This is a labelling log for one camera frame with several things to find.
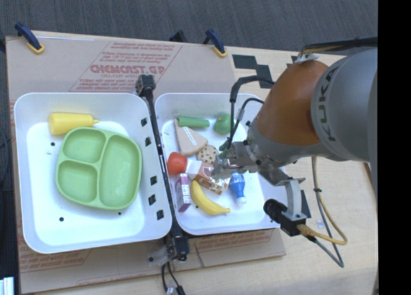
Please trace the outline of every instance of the bread slice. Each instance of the bread slice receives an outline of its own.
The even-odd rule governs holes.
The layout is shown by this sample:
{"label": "bread slice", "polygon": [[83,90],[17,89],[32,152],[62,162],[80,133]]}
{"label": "bread slice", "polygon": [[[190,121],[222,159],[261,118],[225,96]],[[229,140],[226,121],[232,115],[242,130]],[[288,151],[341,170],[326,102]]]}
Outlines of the bread slice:
{"label": "bread slice", "polygon": [[174,127],[180,153],[183,156],[196,154],[208,144],[208,139],[203,135],[200,135],[189,127],[179,126],[179,121],[177,119],[174,119]]}

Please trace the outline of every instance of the toy cookie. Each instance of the toy cookie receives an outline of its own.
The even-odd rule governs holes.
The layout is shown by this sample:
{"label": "toy cookie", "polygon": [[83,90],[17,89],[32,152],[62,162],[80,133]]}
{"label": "toy cookie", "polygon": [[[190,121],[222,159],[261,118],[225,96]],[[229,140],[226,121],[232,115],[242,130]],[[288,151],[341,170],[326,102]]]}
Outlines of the toy cookie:
{"label": "toy cookie", "polygon": [[209,165],[212,165],[216,159],[218,151],[216,147],[208,144],[200,151],[197,152],[197,159],[201,160]]}

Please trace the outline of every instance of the toy tomato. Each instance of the toy tomato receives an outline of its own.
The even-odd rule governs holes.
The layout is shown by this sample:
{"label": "toy tomato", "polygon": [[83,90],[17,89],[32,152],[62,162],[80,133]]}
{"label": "toy tomato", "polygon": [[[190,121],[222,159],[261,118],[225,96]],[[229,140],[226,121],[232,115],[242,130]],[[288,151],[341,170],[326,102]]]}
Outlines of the toy tomato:
{"label": "toy tomato", "polygon": [[187,167],[187,158],[178,152],[172,152],[168,157],[167,170],[170,175],[184,173]]}

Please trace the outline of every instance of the gray carpet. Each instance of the gray carpet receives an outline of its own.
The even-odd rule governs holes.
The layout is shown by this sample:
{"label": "gray carpet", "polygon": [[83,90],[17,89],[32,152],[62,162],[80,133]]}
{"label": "gray carpet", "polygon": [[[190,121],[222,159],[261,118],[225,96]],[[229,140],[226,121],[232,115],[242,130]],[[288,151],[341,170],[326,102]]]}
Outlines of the gray carpet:
{"label": "gray carpet", "polygon": [[[299,51],[307,44],[378,34],[378,0],[0,0],[0,6],[5,35],[16,35],[14,24],[21,21],[33,30],[152,40],[183,30],[188,41],[201,43],[212,28],[226,46]],[[6,74],[0,54],[0,126],[8,137]],[[0,136],[0,175],[6,157]],[[0,278],[18,271],[12,184],[9,165],[0,184]]]}

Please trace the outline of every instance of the green divided plate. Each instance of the green divided plate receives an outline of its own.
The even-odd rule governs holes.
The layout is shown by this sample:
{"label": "green divided plate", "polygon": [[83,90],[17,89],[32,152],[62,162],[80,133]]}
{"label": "green divided plate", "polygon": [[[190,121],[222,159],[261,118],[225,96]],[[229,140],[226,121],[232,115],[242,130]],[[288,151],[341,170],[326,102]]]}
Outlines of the green divided plate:
{"label": "green divided plate", "polygon": [[136,199],[141,167],[141,150],[129,137],[78,127],[63,140],[55,178],[60,193],[71,201],[120,210]]}

